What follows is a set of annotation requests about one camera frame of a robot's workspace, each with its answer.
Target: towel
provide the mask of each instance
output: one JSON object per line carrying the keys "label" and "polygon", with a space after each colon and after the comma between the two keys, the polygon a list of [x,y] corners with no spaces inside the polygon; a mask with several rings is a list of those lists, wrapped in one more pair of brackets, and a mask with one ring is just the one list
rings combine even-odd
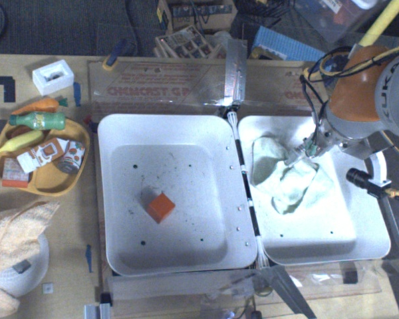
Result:
{"label": "towel", "polygon": [[301,205],[312,207],[331,194],[334,183],[325,171],[308,159],[287,167],[287,150],[275,139],[260,137],[253,143],[252,184],[271,196],[280,214],[294,213]]}
{"label": "towel", "polygon": [[[58,202],[38,202],[0,212],[0,271],[40,252],[38,237],[58,208]],[[0,289],[0,318],[15,313],[18,307],[19,301]]]}

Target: green bottle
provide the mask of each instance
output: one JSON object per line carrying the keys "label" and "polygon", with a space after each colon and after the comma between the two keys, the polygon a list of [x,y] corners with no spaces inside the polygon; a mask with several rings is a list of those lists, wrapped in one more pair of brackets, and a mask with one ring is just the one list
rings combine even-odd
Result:
{"label": "green bottle", "polygon": [[31,112],[24,116],[13,114],[10,125],[25,125],[33,130],[64,130],[65,114],[63,112]]}

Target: wooden table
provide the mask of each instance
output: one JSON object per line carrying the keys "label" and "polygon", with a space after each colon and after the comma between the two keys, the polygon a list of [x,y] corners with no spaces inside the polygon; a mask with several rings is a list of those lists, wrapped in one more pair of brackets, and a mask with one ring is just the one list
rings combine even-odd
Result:
{"label": "wooden table", "polygon": [[[69,118],[82,123],[82,120],[90,114],[88,62],[101,58],[0,54],[0,76],[12,76],[16,81],[16,103],[3,102],[3,87],[0,86],[0,120],[8,119],[12,110],[40,96],[31,78],[32,71],[61,59],[66,60],[74,72],[75,80],[82,86],[81,106],[76,107],[74,104],[72,87],[62,89],[51,96],[68,98],[69,105],[64,112]],[[85,304],[97,304],[102,281],[99,273],[100,243],[96,198],[92,150],[74,189],[59,197],[61,206],[45,231],[50,246],[50,262],[48,272],[42,282],[52,282],[54,291],[52,294],[42,294],[42,287],[39,285],[21,298],[18,313],[9,318],[76,319],[83,317]],[[41,197],[19,190],[5,189],[0,183],[0,211],[50,199],[50,197]],[[93,273],[89,273],[86,263],[87,245],[92,247]],[[399,311],[387,276],[381,270],[377,270],[376,277],[380,283],[381,292],[316,299],[308,303],[318,318],[398,319]],[[282,318],[278,315],[289,313],[285,304],[267,304],[260,306],[259,309],[264,318]],[[164,314],[160,317],[183,318],[183,316],[165,316]],[[293,314],[284,316],[284,319],[286,318],[304,318],[304,316]]]}

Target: carrot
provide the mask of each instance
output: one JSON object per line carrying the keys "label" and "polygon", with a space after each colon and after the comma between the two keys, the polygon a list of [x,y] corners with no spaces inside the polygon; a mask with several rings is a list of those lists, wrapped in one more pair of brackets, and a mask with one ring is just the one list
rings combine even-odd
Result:
{"label": "carrot", "polygon": [[68,106],[67,99],[65,98],[57,101],[56,99],[46,97],[31,104],[28,104],[16,111],[13,111],[12,114],[22,114],[34,111],[54,113],[58,110],[59,106]]}

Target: orange block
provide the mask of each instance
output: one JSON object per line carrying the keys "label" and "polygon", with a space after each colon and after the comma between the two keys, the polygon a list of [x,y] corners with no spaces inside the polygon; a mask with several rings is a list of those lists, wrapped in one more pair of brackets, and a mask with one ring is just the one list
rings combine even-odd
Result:
{"label": "orange block", "polygon": [[172,212],[175,206],[164,193],[161,193],[147,206],[146,211],[155,222],[160,223]]}

